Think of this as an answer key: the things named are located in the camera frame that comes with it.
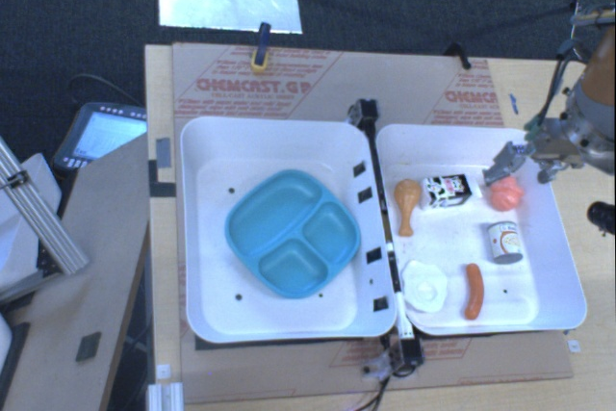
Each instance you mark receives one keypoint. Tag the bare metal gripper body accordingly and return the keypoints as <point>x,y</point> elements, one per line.
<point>572,142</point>

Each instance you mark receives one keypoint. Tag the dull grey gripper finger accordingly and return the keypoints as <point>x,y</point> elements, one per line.
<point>504,162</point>
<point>551,170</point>

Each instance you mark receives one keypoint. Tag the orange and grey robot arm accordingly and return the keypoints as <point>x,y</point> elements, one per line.
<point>601,67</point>

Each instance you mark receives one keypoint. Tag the pink lumpy toy food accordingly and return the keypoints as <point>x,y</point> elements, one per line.
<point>506,195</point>

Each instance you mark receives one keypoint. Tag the black and white milk carton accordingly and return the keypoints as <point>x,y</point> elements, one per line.
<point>447,192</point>

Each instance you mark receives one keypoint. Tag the white small can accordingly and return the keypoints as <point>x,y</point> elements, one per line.
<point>504,241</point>

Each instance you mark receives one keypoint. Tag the tan toy chicken drumstick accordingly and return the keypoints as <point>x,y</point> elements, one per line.
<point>407,199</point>

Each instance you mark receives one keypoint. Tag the white plastic tray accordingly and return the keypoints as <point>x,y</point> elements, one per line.
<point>539,289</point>
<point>216,303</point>

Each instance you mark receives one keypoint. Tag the thin black and white rod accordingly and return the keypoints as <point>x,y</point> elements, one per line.
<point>385,216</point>

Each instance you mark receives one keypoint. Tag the orange toy sausage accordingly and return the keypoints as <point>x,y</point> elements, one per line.
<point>474,291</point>

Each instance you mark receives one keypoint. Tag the white toy fried egg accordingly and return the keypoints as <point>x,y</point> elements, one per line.
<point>424,286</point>

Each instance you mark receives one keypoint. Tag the blue divided plate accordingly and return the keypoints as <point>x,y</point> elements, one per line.
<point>289,231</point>

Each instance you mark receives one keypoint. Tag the brown cardboard board red print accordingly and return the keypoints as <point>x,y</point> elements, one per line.
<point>269,82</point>

